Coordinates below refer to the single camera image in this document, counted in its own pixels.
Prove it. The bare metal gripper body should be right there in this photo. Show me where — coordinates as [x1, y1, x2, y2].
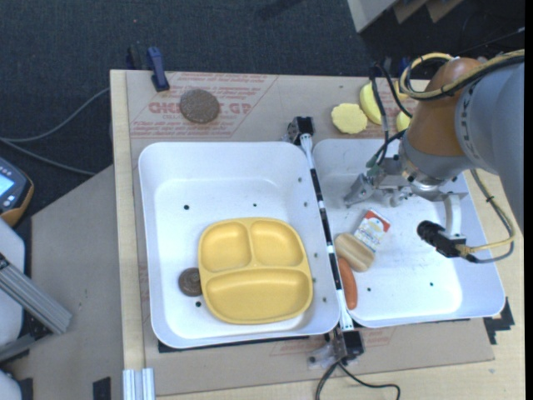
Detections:
[365, 157, 456, 203]

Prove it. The red and white carton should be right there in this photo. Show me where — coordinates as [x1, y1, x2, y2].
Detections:
[353, 207, 392, 254]

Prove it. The thin black and white rod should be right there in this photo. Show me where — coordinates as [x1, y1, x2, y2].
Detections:
[300, 132, 356, 332]

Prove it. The yellow round disc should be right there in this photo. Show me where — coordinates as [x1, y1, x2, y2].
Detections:
[395, 110, 414, 133]
[358, 82, 386, 126]
[330, 102, 370, 135]

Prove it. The tan hot dog bun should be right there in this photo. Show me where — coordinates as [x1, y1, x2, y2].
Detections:
[333, 232, 376, 273]

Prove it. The white plastic tray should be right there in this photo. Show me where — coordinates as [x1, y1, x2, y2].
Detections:
[311, 137, 507, 329]
[137, 140, 342, 350]

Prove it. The orange sausage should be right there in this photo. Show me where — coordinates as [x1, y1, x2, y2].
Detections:
[336, 257, 359, 311]

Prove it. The brown cardboard board red print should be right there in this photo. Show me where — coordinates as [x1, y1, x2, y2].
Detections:
[124, 70, 497, 396]

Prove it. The yellow divided plate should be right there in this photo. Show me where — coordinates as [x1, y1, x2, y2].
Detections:
[197, 217, 315, 326]

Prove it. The large brown round patty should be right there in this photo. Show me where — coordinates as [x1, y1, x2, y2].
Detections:
[178, 88, 221, 125]

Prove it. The small brown round biscuit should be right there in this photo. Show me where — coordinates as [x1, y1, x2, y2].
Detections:
[177, 267, 204, 298]

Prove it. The black cylinder on white bracket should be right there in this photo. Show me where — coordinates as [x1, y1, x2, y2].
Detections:
[416, 192, 470, 260]

